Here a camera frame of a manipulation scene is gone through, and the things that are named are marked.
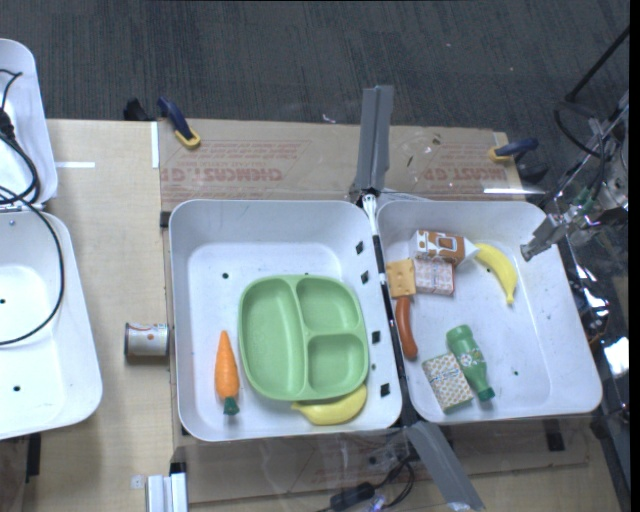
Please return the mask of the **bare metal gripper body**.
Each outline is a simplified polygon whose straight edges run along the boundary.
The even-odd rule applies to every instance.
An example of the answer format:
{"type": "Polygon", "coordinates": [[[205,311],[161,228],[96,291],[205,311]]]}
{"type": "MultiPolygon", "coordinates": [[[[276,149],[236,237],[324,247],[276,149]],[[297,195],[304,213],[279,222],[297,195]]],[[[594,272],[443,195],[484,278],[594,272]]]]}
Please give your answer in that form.
{"type": "Polygon", "coordinates": [[[574,218],[575,229],[569,235],[575,246],[583,246],[605,227],[624,225],[628,218],[628,177],[626,174],[607,178],[593,197],[592,189],[581,190],[571,204],[579,208],[574,218]]]}

